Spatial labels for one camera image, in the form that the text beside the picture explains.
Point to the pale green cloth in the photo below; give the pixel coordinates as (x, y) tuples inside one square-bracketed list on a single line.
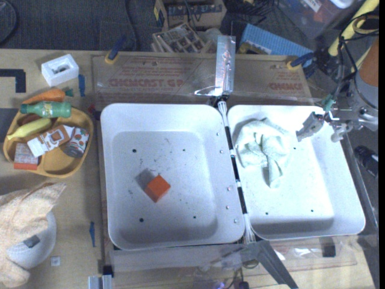
[(261, 149)]

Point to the white plastic tray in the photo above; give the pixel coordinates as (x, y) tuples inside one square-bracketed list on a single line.
[(180, 173), (306, 191)]

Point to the white can with red print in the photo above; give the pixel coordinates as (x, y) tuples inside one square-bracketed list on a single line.
[(78, 141)]

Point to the green bottle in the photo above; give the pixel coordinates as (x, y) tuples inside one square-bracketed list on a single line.
[(48, 109)]

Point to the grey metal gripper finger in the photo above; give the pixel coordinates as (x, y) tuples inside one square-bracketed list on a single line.
[(309, 126), (340, 131)]

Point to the small white square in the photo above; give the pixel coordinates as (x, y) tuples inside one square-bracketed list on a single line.
[(55, 261)]

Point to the white and brown carton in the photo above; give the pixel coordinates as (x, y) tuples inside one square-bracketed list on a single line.
[(49, 140)]

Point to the orange carrot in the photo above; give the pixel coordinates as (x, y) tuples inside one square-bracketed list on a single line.
[(49, 95)]

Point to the cream cloth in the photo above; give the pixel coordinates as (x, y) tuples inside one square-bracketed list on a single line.
[(21, 203)]

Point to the white foam box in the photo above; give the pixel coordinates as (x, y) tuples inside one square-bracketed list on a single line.
[(60, 71)]

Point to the brown cardboard board, red print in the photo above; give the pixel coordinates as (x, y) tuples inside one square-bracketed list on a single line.
[(168, 77)]

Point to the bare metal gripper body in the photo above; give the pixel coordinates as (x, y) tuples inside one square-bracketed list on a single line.
[(358, 114)]

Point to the white bowl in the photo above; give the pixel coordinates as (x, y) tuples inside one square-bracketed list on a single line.
[(39, 251)]

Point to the orange cube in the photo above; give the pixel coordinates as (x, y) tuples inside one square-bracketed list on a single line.
[(158, 188)]

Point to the brown sausage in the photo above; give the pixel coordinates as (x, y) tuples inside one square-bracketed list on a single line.
[(28, 119)]

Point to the orange divided plate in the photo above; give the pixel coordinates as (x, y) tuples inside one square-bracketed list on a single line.
[(60, 164)]

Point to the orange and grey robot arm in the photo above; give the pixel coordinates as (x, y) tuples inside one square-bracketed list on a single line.
[(368, 83)]

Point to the orange and white packet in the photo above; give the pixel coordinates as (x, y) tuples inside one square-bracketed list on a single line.
[(24, 158)]

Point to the yellow banana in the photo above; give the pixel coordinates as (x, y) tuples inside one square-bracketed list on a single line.
[(33, 127)]

